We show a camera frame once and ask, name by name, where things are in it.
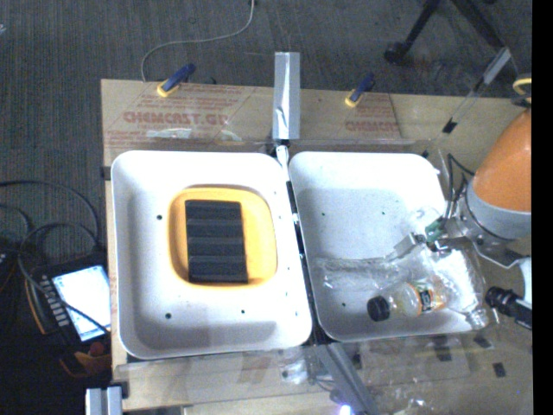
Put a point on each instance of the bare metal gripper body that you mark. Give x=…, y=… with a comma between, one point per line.
x=468, y=238

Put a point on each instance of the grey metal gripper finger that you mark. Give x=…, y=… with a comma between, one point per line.
x=406, y=245

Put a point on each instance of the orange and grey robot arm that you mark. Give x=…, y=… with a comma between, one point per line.
x=505, y=175

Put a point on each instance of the large clear plastic bottle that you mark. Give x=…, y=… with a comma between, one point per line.
x=464, y=283

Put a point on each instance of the clear bottle with black cap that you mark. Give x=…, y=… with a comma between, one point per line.
x=406, y=301

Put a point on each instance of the white plastic tray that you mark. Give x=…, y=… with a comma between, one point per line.
x=142, y=240
x=345, y=214

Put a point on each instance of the orange plate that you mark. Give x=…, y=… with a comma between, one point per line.
x=261, y=240

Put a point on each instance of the black ribbed foam block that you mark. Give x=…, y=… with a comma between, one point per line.
x=216, y=240

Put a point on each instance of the brown cardboard board red print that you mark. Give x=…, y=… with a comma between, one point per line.
x=181, y=115

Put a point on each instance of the black cylinder on white bracket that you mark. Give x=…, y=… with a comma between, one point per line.
x=507, y=301

